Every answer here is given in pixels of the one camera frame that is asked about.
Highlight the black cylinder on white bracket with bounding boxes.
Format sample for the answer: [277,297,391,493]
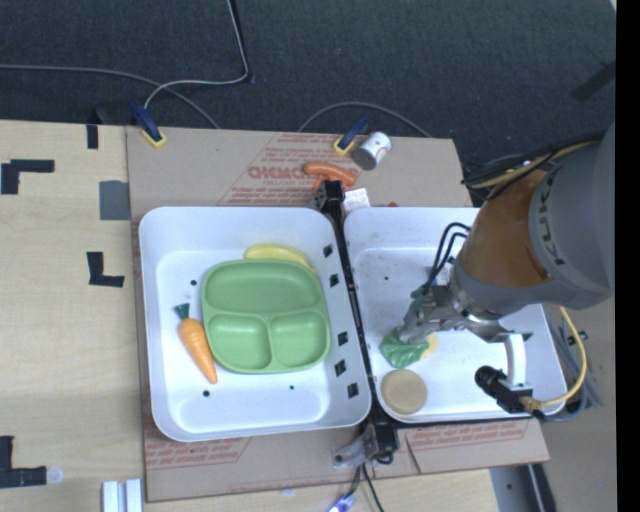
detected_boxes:
[473,331,535,415]

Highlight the green and yellow corn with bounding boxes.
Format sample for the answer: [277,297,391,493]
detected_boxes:
[378,326,440,370]

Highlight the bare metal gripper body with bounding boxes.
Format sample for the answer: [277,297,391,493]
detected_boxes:
[418,284,507,342]

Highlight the white can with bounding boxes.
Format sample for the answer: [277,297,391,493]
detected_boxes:
[350,130,393,172]

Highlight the white packet with red print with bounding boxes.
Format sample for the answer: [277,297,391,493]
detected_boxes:
[344,188,372,212]

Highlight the white plastic tray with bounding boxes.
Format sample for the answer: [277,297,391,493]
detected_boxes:
[343,205,569,425]
[138,205,374,444]

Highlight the green divided plate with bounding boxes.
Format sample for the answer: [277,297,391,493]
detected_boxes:
[200,258,333,376]

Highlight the brown cardboard board red print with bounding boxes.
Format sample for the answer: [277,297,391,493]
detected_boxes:
[124,124,552,504]

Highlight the yellow banana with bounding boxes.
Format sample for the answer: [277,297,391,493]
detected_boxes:
[244,242,319,276]

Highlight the black block with thin wires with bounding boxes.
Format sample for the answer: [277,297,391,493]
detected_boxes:
[313,179,348,214]
[366,421,402,465]

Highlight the thin black rod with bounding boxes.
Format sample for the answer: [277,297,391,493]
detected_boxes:
[327,197,389,432]

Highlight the tan round biscuit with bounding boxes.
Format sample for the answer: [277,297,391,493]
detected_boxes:
[380,368,429,416]

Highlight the orange carrot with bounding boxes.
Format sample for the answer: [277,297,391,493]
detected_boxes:
[173,302,220,386]

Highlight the orange sausage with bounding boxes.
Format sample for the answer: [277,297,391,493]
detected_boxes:
[301,160,358,188]

